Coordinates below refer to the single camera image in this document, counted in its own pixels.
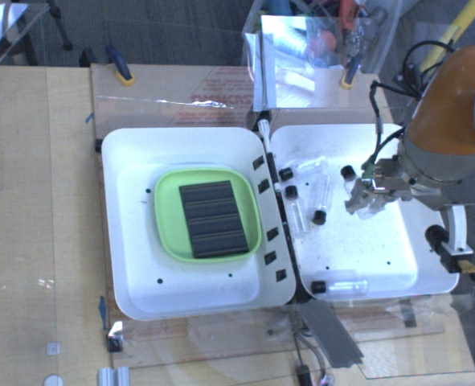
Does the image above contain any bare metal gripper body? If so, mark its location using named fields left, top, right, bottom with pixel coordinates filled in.
left=367, top=156, right=444, bottom=212

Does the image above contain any clear bottle with black cap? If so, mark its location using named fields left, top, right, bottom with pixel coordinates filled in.
left=340, top=165, right=383, bottom=221
left=312, top=175, right=335, bottom=227
left=310, top=278, right=370, bottom=298
left=284, top=184, right=311, bottom=236
left=278, top=155, right=330, bottom=183

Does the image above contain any white plastic tray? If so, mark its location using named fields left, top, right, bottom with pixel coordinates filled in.
left=100, top=126, right=297, bottom=322
left=268, top=123, right=461, bottom=302

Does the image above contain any black ribbed rectangular block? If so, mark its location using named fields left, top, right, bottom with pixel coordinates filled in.
left=178, top=180, right=251, bottom=260

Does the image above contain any clear plastic storage bin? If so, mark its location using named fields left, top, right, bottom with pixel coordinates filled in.
left=241, top=0, right=407, bottom=76

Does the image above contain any green plate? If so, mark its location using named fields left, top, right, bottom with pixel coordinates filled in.
left=154, top=167, right=262, bottom=263

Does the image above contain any black cylinder on white bracket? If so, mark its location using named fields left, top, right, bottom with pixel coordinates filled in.
left=424, top=203, right=475, bottom=274

